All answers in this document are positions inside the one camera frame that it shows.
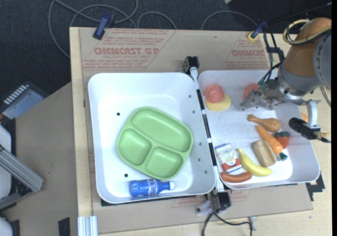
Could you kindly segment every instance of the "toy banana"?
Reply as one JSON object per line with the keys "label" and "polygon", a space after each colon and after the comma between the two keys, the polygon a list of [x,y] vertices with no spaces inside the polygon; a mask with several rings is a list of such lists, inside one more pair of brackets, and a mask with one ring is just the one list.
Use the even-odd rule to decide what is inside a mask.
{"label": "toy banana", "polygon": [[246,154],[242,152],[242,149],[238,149],[240,154],[240,161],[242,167],[251,172],[254,176],[263,177],[270,175],[273,171],[269,168],[262,167],[254,163]]}

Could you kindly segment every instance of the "small carton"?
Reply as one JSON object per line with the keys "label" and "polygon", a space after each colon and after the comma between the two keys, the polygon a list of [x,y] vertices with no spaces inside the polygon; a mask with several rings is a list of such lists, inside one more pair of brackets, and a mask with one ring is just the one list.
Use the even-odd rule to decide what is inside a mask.
{"label": "small carton", "polygon": [[242,167],[230,143],[221,144],[214,149],[216,158],[221,164],[223,171],[231,173]]}

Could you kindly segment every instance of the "blue bottle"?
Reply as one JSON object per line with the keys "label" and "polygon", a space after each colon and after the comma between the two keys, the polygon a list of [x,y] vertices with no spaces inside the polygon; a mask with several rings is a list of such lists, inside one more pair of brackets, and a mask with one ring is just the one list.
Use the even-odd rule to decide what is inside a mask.
{"label": "blue bottle", "polygon": [[147,179],[142,181],[131,181],[130,185],[130,195],[155,195],[163,190],[173,190],[174,182],[161,182],[156,179]]}

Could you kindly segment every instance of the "green divided plate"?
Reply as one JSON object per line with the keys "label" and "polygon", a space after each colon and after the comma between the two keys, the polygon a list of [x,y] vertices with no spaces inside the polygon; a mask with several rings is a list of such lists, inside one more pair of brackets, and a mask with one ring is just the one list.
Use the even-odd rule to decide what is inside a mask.
{"label": "green divided plate", "polygon": [[193,145],[187,125],[153,107],[135,110],[117,140],[121,159],[158,180],[175,177],[185,164]]}

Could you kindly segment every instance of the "gray floor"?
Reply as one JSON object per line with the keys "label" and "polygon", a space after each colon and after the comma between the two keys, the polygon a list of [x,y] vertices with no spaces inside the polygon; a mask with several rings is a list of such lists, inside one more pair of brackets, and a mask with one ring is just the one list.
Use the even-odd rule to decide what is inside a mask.
{"label": "gray floor", "polygon": [[[91,5],[111,5],[115,7],[113,10],[117,14],[117,22],[123,21],[125,16],[116,11],[116,8],[132,15],[134,24],[141,18],[141,28],[173,28],[171,20],[178,29],[199,30],[204,20],[217,11],[235,11],[255,22],[270,22],[325,5],[332,0],[233,0],[228,5],[224,0],[138,0],[138,5],[136,0],[60,1],[77,11]],[[24,81],[33,82],[48,94],[70,81],[70,59],[65,54],[69,54],[68,28],[75,13],[58,3],[51,8],[51,4],[52,0],[0,0],[0,97]],[[91,7],[83,13],[99,19],[106,11],[111,12],[111,9]],[[170,20],[155,14],[142,17],[142,14],[149,11],[160,12]],[[331,12],[330,6],[308,12],[306,16],[331,17]],[[303,18],[295,16],[270,24],[270,30],[280,33],[289,22],[299,17]],[[98,23],[78,16],[73,25],[95,27]],[[132,22],[124,21],[115,27],[134,26]],[[205,29],[252,31],[254,25],[243,16],[222,14],[212,17]]]}

